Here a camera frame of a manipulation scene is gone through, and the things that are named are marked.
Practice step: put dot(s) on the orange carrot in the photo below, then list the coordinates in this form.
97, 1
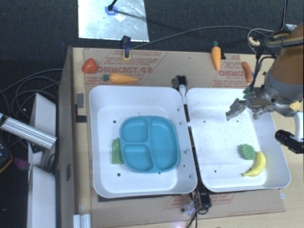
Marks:
216, 56
122, 78

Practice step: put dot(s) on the red tomato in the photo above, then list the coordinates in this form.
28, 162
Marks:
89, 66

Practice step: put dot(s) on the blue divided plate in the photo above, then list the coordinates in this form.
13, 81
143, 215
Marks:
152, 144

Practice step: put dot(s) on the black cylinder on white bracket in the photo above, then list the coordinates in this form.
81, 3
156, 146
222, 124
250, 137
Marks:
288, 138

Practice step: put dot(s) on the brown cardboard board red print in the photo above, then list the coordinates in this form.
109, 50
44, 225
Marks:
152, 68

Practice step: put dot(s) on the thin black and white rod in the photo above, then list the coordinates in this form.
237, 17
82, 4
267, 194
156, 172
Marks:
187, 116

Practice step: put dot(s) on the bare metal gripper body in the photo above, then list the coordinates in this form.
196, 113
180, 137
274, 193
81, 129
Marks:
263, 100

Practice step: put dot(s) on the orange sausage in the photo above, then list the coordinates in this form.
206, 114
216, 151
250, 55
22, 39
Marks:
247, 72

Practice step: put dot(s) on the green asparagus bundle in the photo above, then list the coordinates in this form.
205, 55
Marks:
116, 152

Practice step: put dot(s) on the purple grapes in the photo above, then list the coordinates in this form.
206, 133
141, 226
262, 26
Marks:
21, 164

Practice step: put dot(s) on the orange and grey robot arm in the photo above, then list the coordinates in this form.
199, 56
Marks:
288, 63

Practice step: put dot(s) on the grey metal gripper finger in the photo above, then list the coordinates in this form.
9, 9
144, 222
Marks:
260, 113
236, 109

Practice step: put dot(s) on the green grapes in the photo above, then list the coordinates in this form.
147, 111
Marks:
248, 151

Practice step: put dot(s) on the yellow banana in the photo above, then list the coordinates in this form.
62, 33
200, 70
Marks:
259, 165

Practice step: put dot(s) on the white plastic tray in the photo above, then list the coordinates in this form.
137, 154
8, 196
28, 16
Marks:
221, 151
107, 174

